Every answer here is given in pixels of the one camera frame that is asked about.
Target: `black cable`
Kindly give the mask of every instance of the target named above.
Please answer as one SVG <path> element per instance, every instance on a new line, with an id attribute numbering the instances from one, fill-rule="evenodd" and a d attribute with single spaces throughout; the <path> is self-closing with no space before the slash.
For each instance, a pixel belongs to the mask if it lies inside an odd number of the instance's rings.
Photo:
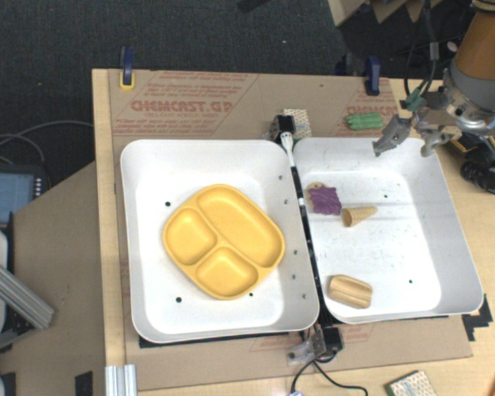
<path id="1" fill-rule="evenodd" d="M 409 50 L 409 54 L 407 56 L 407 63 L 405 64 L 405 74 L 403 76 L 403 86 L 405 87 L 405 93 L 407 96 L 411 94 L 409 90 L 409 68 L 411 66 L 411 59 L 413 58 L 414 49 L 416 48 L 416 42 L 418 39 L 418 35 L 420 34 L 420 25 L 422 24 L 422 14 L 424 10 L 424 6 L 420 9 L 420 15 L 418 16 L 418 20 L 416 22 L 416 26 L 414 29 L 414 35 L 412 36 L 411 49 Z"/>
<path id="2" fill-rule="evenodd" d="M 303 366 L 303 368 L 301 368 L 299 372 L 295 375 L 294 380 L 291 382 L 290 394 L 295 393 L 295 385 L 297 384 L 297 380 L 299 379 L 300 375 L 303 374 L 303 371 L 306 370 L 309 366 L 311 366 L 314 361 L 315 360 L 311 360 L 310 362 L 307 362 Z"/>
<path id="3" fill-rule="evenodd" d="M 332 383 L 334 386 L 337 386 L 341 389 L 349 389 L 349 390 L 361 390 L 362 392 L 365 393 L 365 396 L 368 396 L 369 392 L 367 389 L 361 386 L 355 386 L 355 385 L 348 385 L 348 384 L 340 384 L 334 379 L 330 378 L 327 373 L 324 372 L 324 370 L 318 365 L 318 363 L 328 363 L 330 362 L 333 358 L 335 358 L 336 354 L 331 356 L 330 358 L 326 360 L 311 360 L 310 362 L 307 362 L 300 370 L 299 372 L 295 375 L 294 380 L 291 383 L 291 388 L 290 388 L 290 394 L 295 393 L 295 386 L 297 385 L 297 380 L 299 380 L 299 377 L 301 374 L 303 374 L 304 370 L 306 370 L 309 366 L 313 365 L 315 368 L 319 370 L 319 372 L 324 376 L 325 379 L 327 379 L 330 383 Z"/>
<path id="4" fill-rule="evenodd" d="M 461 38 L 464 38 L 464 36 L 465 36 L 465 32 L 462 33 L 462 34 L 453 35 L 453 36 L 450 36 L 448 38 L 444 38 L 442 40 L 438 40 L 437 43 L 438 44 L 441 44 L 441 43 L 445 43 L 445 42 L 449 42 L 449 41 L 459 40 Z M 414 48 L 414 50 L 415 51 L 424 50 L 424 49 L 426 49 L 428 47 L 429 47 L 429 44 L 427 43 L 427 44 L 423 44 L 423 45 L 418 45 L 417 47 Z M 401 50 L 397 51 L 394 55 L 397 56 L 397 57 L 399 57 L 399 56 L 402 56 L 402 55 L 404 55 L 404 54 L 406 54 L 408 52 L 409 52 L 408 49 L 401 49 Z"/>
<path id="5" fill-rule="evenodd" d="M 411 60 L 413 58 L 414 50 L 416 49 L 416 43 L 417 43 L 417 38 L 420 33 L 420 29 L 422 26 L 422 22 L 424 22 L 427 35 L 430 40 L 430 58 L 431 58 L 431 72 L 429 74 L 428 79 L 424 79 L 420 85 L 418 85 L 417 89 L 423 91 L 420 93 L 420 96 L 425 96 L 427 91 L 429 91 L 429 88 L 431 87 L 432 80 L 435 76 L 435 71 L 436 71 L 436 65 L 437 65 L 437 60 L 438 60 L 438 53 L 437 53 L 437 46 L 438 43 L 436 42 L 436 36 L 435 32 L 432 28 L 432 23 L 431 23 L 431 1 L 426 0 L 423 5 L 422 9 L 420 10 L 420 15 L 418 16 L 417 20 L 417 25 L 414 30 L 414 36 L 412 38 L 412 44 L 411 44 L 411 49 L 409 50 L 409 54 L 407 57 L 407 63 L 405 65 L 405 74 L 403 78 L 403 86 L 405 87 L 405 93 L 407 96 L 411 95 L 411 90 L 409 89 L 408 85 L 408 80 L 409 80 L 409 69 L 411 67 Z"/>
<path id="6" fill-rule="evenodd" d="M 324 376 L 325 379 L 327 379 L 330 383 L 332 383 L 334 386 L 340 387 L 342 389 L 349 389 L 349 390 L 361 390 L 362 392 L 365 393 L 365 396 L 369 395 L 369 392 L 367 389 L 361 386 L 352 386 L 352 385 L 347 385 L 347 384 L 340 384 L 337 381 L 331 379 L 327 373 L 323 371 L 323 369 L 318 365 L 316 361 L 313 362 L 313 366 L 319 370 L 319 372 Z"/>

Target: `white tray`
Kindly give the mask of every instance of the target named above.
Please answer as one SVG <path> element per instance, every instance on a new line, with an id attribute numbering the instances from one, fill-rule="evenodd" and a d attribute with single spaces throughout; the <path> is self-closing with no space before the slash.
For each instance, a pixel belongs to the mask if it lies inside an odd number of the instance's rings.
<path id="1" fill-rule="evenodd" d="M 328 310 L 344 323 L 464 314 L 483 291 L 437 156 L 420 139 L 376 157 L 371 139 L 310 138 L 295 146 L 301 185 L 335 186 L 343 207 L 378 212 L 346 228 L 341 216 L 308 209 Z M 334 275 L 370 284 L 372 302 L 355 309 L 328 296 Z"/>
<path id="2" fill-rule="evenodd" d="M 121 154 L 132 319 L 156 343 L 304 330 L 319 302 L 284 150 L 263 140 L 138 140 Z M 205 186 L 238 188 L 280 228 L 285 255 L 251 293 L 208 296 L 162 243 L 163 225 Z"/>

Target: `green object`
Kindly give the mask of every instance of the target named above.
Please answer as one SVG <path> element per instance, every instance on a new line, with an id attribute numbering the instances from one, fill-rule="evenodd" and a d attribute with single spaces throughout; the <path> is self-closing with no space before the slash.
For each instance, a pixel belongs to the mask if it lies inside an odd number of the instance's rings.
<path id="1" fill-rule="evenodd" d="M 381 115 L 377 111 L 363 113 L 361 115 L 349 115 L 346 122 L 352 130 L 378 129 L 383 128 L 384 123 Z"/>
<path id="2" fill-rule="evenodd" d="M 420 92 L 422 90 L 420 88 L 416 88 L 405 100 L 405 104 L 407 105 L 407 110 L 416 111 L 416 109 L 422 104 L 423 97 L 420 97 Z"/>

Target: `screen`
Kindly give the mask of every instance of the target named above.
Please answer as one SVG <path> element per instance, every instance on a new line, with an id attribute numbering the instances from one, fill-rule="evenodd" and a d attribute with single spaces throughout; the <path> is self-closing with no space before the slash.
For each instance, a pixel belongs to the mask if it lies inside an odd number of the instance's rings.
<path id="1" fill-rule="evenodd" d="M 29 173 L 0 172 L 0 224 L 33 199 L 33 181 Z"/>

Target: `wooden block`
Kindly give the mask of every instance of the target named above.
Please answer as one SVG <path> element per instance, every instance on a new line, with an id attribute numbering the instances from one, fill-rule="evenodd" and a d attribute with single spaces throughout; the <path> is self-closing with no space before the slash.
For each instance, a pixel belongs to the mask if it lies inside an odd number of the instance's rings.
<path id="1" fill-rule="evenodd" d="M 330 298 L 354 308 L 369 308 L 372 286 L 353 277 L 338 275 L 330 280 Z"/>

